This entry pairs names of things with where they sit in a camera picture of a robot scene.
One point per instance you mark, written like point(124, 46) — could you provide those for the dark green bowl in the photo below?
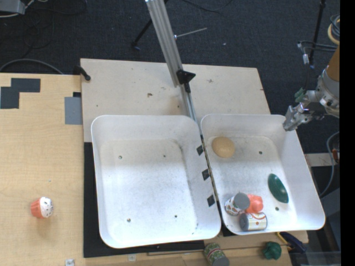
point(278, 188)

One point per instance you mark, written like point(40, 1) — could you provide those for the silver can with orange print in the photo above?
point(255, 222)

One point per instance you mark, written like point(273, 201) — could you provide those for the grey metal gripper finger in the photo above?
point(288, 119)
point(298, 119)

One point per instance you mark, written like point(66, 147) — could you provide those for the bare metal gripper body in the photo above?
point(319, 104)

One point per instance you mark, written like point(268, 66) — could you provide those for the white plastic tray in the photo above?
point(249, 173)
point(149, 181)

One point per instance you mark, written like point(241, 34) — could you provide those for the orange and white cupcake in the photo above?
point(41, 207)

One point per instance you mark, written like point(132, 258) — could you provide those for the tan bread roll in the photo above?
point(223, 147)

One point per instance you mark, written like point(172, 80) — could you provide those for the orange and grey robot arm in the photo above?
point(334, 64)

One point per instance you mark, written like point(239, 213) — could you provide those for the green broccoli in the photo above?
point(272, 250)

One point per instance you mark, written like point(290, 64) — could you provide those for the green can with red band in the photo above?
point(215, 255)

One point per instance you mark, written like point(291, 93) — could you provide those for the white can with grey lid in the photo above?
point(235, 204)

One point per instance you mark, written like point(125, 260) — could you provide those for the pale wood board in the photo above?
point(133, 87)

